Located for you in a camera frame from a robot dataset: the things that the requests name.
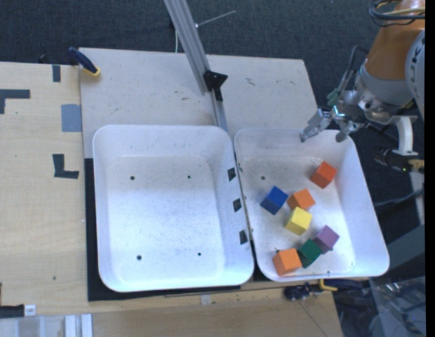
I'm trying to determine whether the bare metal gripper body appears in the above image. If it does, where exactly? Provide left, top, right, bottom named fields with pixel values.
left=330, top=88, right=399, bottom=128

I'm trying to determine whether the orange cube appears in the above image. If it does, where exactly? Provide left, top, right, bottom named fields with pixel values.
left=286, top=188, right=316, bottom=211
left=309, top=161, right=338, bottom=190
left=272, top=248, right=303, bottom=277

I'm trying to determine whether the white plastic tray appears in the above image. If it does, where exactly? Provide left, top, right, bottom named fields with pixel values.
left=92, top=124, right=255, bottom=293
left=233, top=127, right=391, bottom=283

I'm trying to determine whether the blue cube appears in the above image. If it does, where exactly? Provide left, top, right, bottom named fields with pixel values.
left=260, top=185, right=290, bottom=216

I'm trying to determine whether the yellow cube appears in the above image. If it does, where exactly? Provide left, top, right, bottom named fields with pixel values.
left=283, top=206, right=314, bottom=237

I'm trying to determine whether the thin black rod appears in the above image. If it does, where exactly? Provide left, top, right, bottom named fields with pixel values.
left=233, top=142, right=257, bottom=256

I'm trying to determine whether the purple cube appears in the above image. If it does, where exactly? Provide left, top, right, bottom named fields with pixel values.
left=313, top=225, right=341, bottom=254

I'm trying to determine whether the green cube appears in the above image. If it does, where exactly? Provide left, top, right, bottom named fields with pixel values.
left=297, top=238, right=323, bottom=270

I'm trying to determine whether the pale wooden board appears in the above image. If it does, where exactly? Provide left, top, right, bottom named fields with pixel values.
left=79, top=47, right=322, bottom=161

